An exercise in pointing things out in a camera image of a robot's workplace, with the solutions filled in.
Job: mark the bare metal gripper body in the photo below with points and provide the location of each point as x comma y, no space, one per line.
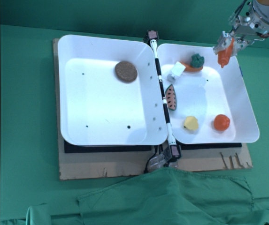
249,28

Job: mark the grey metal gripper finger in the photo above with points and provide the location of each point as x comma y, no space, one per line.
238,47
221,43

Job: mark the orange squeeze bottle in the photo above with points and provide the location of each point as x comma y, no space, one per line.
224,55

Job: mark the green broccoli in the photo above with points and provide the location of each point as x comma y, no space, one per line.
196,60

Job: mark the orange carrot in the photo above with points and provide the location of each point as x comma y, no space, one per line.
191,69

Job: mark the white plastic tray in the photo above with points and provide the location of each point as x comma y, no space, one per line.
216,97
101,107

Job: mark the black and white thin rod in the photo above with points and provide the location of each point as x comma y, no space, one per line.
159,71

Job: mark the red watermelon slice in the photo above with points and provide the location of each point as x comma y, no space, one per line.
171,97

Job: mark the orange fruit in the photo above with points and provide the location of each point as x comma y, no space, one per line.
221,122

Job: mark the yellow lemon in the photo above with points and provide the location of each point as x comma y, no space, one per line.
191,123

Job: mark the brown round biscuit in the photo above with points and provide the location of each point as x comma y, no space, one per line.
126,72

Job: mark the green cloth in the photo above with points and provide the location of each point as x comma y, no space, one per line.
171,196

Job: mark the brown cardboard board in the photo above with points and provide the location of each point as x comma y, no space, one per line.
82,165

